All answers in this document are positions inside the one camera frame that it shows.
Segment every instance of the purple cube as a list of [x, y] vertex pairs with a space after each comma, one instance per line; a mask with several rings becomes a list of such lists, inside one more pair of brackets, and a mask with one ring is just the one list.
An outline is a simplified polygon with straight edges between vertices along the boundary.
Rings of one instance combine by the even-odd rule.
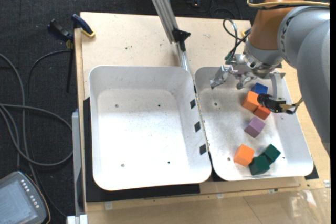
[[244, 129], [244, 131], [248, 133], [250, 136], [252, 136], [253, 138], [256, 138], [258, 134], [261, 133], [265, 125], [266, 125], [265, 122], [263, 122], [260, 118], [255, 116], [250, 121], [248, 126]]

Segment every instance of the green cube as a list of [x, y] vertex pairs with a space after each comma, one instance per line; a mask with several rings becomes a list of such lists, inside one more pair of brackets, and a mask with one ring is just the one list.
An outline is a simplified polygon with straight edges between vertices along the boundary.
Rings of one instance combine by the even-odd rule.
[[265, 156], [268, 164], [271, 165], [281, 154], [280, 151], [276, 149], [272, 144], [269, 144], [269, 146], [264, 150], [263, 153], [260, 154], [260, 156]]
[[248, 165], [248, 168], [250, 168], [251, 174], [253, 176], [267, 172], [269, 170], [269, 164], [266, 156], [260, 155], [258, 157], [254, 157], [252, 162]]

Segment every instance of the orange cube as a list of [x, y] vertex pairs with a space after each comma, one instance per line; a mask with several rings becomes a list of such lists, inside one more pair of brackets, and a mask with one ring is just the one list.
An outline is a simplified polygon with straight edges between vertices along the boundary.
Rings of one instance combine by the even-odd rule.
[[245, 95], [241, 106], [243, 108], [246, 108], [254, 112], [258, 108], [258, 106], [260, 106], [257, 99], [258, 99], [258, 94], [255, 92], [249, 91]]
[[258, 106], [258, 108], [253, 112], [255, 116], [261, 118], [262, 120], [265, 120], [270, 113], [271, 111], [262, 105]]
[[253, 148], [241, 144], [240, 147], [236, 150], [236, 154], [235, 157], [233, 158], [233, 161], [246, 167], [252, 162], [253, 154], [254, 154]]

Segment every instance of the black mark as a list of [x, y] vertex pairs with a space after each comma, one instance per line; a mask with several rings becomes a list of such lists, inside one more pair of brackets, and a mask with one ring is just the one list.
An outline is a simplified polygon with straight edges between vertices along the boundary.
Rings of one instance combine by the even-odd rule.
[[193, 99], [193, 100], [190, 102], [190, 108], [193, 109], [195, 106], [196, 106], [196, 101], [195, 101], [195, 99]]
[[198, 132], [201, 128], [201, 123], [197, 122], [194, 126], [195, 126], [195, 132]]
[[206, 153], [206, 145], [205, 144], [200, 146], [199, 152], [200, 152], [201, 155]]

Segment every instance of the black bracket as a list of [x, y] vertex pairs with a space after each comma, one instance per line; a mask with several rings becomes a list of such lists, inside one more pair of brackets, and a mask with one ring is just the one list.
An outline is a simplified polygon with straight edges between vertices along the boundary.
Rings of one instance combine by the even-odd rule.
[[174, 29], [172, 33], [173, 33], [175, 42], [180, 43], [181, 50], [185, 51], [184, 41], [191, 35], [191, 33], [188, 33], [188, 32], [182, 31], [182, 30], [178, 30], [178, 29]]

